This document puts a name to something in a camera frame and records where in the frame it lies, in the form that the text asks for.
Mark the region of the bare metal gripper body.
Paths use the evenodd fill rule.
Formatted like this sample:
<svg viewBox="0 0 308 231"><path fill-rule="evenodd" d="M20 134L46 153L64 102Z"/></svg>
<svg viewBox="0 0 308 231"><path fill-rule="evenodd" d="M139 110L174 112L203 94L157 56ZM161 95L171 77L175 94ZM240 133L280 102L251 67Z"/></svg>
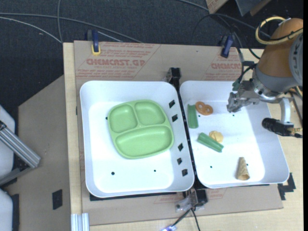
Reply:
<svg viewBox="0 0 308 231"><path fill-rule="evenodd" d="M279 92L268 89L258 80L245 80L241 82L236 93L236 104L258 104L260 101L273 103L279 95Z"/></svg>

